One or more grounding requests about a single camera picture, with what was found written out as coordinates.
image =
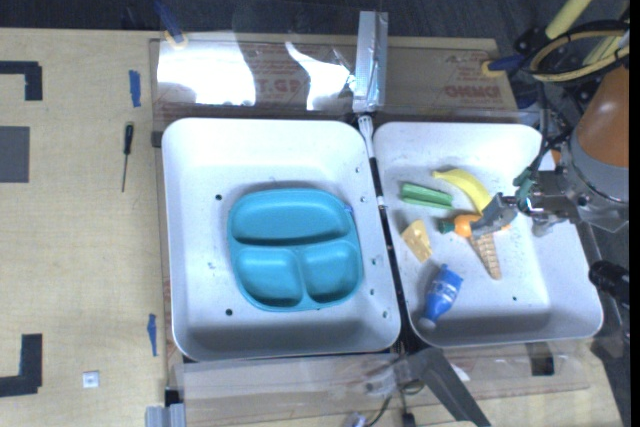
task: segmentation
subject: toy sink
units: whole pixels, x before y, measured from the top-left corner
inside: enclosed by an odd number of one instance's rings
[[[539,146],[539,133],[524,125],[379,127],[374,148],[394,256],[364,139],[350,125],[175,121],[164,132],[162,156],[176,344],[198,361],[385,350],[402,327],[391,258],[410,317],[404,327],[429,345],[592,336],[602,307],[573,225],[537,238],[530,220],[518,216],[495,235],[503,274],[496,281],[467,239],[436,230],[451,211],[400,200],[402,183],[411,182],[448,192],[456,212],[470,211],[469,199],[432,171],[460,167],[491,194],[508,195]],[[287,222],[276,222],[283,216]],[[424,263],[401,237],[416,219],[433,248]],[[463,285],[436,330],[423,332],[424,295],[443,263]]]

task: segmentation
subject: yellow banana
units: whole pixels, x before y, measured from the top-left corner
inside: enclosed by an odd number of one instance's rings
[[[434,171],[431,176],[441,178],[464,191],[479,214],[491,202],[491,195],[486,187],[482,185],[482,182],[463,169],[451,169],[443,172]]]

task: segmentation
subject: blue tray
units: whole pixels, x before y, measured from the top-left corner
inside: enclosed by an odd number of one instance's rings
[[[247,194],[231,208],[227,238],[238,288],[263,310],[335,306],[362,281],[351,207],[326,191]]]

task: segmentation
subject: gray square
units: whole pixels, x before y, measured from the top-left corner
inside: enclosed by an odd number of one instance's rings
[[[29,182],[29,127],[0,127],[1,182]]]

